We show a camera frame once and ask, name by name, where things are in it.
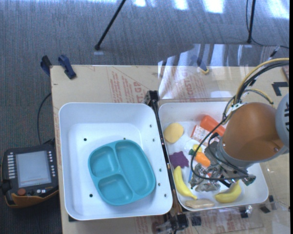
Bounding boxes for purple grapes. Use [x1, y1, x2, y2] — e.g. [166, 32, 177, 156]
[168, 151, 189, 169]

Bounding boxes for orange carrot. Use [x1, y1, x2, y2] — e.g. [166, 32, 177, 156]
[188, 149, 211, 168]

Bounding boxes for white and orange carton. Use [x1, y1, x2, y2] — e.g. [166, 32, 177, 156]
[190, 124, 211, 142]

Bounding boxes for brown cardboard board, red print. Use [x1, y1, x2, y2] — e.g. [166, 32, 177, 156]
[50, 64, 290, 234]

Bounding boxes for blue divided plate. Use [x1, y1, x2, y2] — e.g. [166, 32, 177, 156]
[87, 139, 157, 206]

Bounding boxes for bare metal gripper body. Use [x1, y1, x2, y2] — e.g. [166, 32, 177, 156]
[204, 141, 250, 183]

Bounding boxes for orange bottle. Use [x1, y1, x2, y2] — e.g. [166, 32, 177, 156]
[200, 115, 227, 137]

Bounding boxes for white plastic tray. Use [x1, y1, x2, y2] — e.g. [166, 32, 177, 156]
[58, 102, 173, 221]
[158, 101, 270, 212]

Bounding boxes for tan bread slice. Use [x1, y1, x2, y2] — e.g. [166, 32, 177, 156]
[185, 198, 215, 210]

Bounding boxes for yellow round biscuit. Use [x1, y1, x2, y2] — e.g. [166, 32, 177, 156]
[163, 122, 185, 144]

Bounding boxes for black block with thin wires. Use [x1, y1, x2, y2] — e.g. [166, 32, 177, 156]
[143, 90, 160, 106]
[170, 213, 189, 231]

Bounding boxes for yellow banana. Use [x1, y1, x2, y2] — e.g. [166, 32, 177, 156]
[173, 165, 198, 200]
[214, 180, 242, 204]

